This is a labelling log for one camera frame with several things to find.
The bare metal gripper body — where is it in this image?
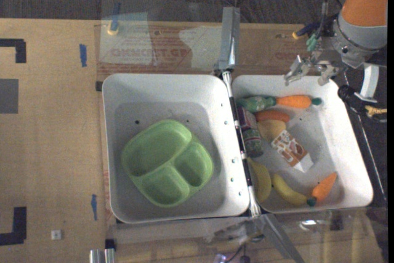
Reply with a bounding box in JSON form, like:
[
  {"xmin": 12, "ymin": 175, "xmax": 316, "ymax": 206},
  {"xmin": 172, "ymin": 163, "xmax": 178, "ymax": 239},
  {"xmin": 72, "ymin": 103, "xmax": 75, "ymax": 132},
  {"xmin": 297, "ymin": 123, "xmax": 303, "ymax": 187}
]
[{"xmin": 310, "ymin": 35, "xmax": 380, "ymax": 70}]

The orange carrot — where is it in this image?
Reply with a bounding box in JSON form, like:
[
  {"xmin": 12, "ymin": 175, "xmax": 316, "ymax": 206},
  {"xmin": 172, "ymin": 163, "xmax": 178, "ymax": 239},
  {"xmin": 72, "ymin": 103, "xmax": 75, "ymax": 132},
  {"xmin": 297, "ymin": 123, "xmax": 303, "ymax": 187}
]
[
  {"xmin": 310, "ymin": 171, "xmax": 339, "ymax": 203},
  {"xmin": 275, "ymin": 94, "xmax": 324, "ymax": 110}
]

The orange sausage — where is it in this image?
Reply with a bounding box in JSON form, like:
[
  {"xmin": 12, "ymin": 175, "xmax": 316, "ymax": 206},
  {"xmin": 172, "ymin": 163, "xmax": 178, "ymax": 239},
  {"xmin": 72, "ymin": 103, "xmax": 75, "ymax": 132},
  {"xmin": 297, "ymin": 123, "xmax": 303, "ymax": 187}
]
[{"xmin": 253, "ymin": 109, "xmax": 291, "ymax": 124}]

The green bottle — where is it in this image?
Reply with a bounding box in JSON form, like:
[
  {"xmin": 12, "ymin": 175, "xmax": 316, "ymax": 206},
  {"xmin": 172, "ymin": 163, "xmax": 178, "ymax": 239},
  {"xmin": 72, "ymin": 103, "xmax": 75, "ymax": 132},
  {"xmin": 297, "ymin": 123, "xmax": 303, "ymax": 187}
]
[{"xmin": 235, "ymin": 95, "xmax": 278, "ymax": 113}]

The white plastic tray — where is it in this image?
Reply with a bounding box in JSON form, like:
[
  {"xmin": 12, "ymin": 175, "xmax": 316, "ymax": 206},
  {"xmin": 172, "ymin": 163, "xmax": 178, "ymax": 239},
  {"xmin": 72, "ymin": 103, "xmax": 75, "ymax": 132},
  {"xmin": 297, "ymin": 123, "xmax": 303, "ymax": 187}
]
[
  {"xmin": 230, "ymin": 74, "xmax": 375, "ymax": 215},
  {"xmin": 101, "ymin": 72, "xmax": 251, "ymax": 225}
]

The yellow round toy food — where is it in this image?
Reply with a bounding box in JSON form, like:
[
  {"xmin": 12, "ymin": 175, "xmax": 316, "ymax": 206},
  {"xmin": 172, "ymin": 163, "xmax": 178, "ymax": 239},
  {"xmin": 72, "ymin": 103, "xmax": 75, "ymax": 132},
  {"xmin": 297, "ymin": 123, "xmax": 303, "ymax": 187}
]
[{"xmin": 256, "ymin": 119, "xmax": 287, "ymax": 143}]

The thin black and white rod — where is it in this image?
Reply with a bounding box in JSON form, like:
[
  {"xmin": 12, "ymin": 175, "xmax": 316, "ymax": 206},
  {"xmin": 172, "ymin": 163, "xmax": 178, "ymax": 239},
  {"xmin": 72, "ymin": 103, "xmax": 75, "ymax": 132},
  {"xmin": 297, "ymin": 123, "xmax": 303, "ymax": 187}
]
[{"xmin": 220, "ymin": 70, "xmax": 263, "ymax": 220}]

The orange and white carton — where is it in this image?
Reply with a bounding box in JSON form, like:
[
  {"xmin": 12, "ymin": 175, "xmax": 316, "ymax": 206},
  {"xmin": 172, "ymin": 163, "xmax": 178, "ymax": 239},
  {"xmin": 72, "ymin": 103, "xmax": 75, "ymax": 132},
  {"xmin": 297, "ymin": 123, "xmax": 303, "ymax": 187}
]
[{"xmin": 270, "ymin": 129, "xmax": 315, "ymax": 174}]

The green can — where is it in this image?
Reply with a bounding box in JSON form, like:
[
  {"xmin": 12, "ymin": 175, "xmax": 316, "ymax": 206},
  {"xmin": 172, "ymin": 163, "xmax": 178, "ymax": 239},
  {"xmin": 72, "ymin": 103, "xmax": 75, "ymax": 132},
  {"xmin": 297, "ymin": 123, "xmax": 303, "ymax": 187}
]
[{"xmin": 242, "ymin": 128, "xmax": 265, "ymax": 159}]

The yellow banana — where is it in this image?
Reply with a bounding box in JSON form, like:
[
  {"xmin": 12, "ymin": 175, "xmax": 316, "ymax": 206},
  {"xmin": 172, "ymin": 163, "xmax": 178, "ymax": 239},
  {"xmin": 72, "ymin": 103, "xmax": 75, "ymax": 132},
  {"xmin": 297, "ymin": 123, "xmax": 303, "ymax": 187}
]
[
  {"xmin": 247, "ymin": 157, "xmax": 273, "ymax": 204},
  {"xmin": 271, "ymin": 172, "xmax": 318, "ymax": 208}
]

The green divided plate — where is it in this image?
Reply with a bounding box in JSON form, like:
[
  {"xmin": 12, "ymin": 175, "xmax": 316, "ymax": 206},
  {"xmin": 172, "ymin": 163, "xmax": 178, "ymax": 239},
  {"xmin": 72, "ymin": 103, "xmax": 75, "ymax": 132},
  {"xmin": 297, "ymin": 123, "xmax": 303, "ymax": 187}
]
[{"xmin": 120, "ymin": 118, "xmax": 215, "ymax": 208}]

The black cylinder on white bracket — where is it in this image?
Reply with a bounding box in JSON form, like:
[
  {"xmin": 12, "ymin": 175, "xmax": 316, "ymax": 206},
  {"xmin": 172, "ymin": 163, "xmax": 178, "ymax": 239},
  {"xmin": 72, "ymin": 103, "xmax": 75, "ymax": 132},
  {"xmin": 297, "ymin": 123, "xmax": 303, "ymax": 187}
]
[{"xmin": 337, "ymin": 62, "xmax": 380, "ymax": 116}]

